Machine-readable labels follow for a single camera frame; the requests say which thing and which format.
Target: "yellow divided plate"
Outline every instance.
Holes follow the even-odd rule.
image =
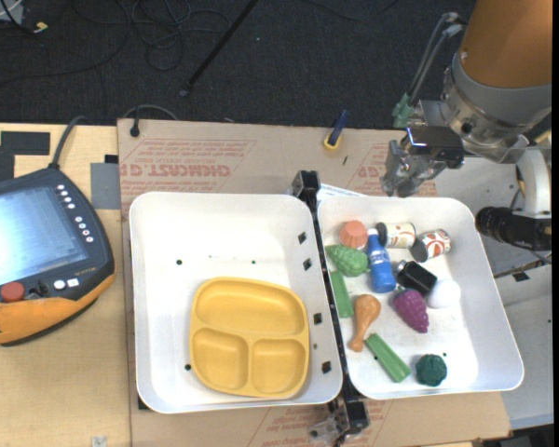
[[[193,298],[189,350],[197,378],[217,391],[287,398],[307,377],[308,320],[280,285],[212,278]]]

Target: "toy bottle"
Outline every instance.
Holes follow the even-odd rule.
[[[367,234],[367,256],[373,291],[387,293],[395,290],[396,282],[391,272],[391,260],[388,251],[379,242],[379,235],[375,228],[369,228]]]

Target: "red emergency stop button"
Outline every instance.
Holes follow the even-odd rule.
[[[2,301],[5,303],[19,302],[25,296],[25,287],[18,281],[10,281],[2,285],[0,296],[2,296]]]

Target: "white egg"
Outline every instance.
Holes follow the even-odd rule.
[[[427,306],[440,309],[453,305],[459,300],[461,289],[456,281],[451,278],[440,279],[432,287],[432,290],[425,298]]]

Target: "toy chicken drumstick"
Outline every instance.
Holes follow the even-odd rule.
[[[364,346],[364,334],[381,313],[381,303],[372,294],[361,294],[354,300],[354,318],[356,329],[354,337],[348,343],[352,351],[361,352]]]

